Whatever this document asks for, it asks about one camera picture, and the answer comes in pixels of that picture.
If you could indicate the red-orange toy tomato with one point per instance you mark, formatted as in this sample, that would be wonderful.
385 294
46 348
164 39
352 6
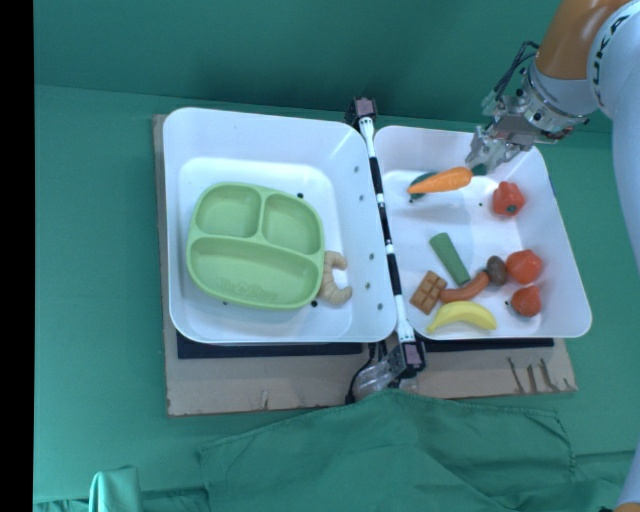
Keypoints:
524 266

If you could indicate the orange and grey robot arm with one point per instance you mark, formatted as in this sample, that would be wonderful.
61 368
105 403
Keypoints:
570 30

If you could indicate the red toy strawberry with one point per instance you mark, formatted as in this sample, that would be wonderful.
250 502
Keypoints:
526 301

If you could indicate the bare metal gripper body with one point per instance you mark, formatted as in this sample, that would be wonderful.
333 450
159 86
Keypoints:
515 122

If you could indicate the brown cardboard board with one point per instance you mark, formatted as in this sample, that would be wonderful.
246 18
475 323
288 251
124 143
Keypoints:
250 380

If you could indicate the tan toy croissant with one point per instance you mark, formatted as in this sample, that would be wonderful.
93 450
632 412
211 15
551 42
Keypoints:
332 290

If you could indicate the yellow banana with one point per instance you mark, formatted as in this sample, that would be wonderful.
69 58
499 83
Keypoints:
465 316

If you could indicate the dark green toy vegetable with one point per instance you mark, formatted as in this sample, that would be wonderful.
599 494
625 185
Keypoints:
418 196

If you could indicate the green divided plate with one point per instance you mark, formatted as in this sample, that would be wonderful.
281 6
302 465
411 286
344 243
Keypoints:
250 260

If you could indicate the orange toy sausage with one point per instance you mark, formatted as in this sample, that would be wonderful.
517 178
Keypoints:
465 291

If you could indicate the red toy bell pepper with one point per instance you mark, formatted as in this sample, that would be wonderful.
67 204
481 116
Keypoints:
507 199

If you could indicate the orange toy carrot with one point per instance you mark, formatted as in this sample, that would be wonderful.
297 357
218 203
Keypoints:
442 181

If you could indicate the green cylinder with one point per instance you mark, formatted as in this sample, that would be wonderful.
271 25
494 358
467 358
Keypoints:
450 257

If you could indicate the white plastic tray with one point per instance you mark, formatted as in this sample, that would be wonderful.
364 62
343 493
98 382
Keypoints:
250 145
550 310

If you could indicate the crumpled green cloth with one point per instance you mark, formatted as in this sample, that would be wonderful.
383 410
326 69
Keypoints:
400 450

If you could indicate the black and white thin rod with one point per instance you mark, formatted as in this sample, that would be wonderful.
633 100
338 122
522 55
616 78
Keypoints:
385 225

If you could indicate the brown toy chocolate bar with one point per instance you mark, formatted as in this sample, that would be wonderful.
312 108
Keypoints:
427 293

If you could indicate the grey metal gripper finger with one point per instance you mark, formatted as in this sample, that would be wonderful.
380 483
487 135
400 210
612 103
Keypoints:
479 147
502 155

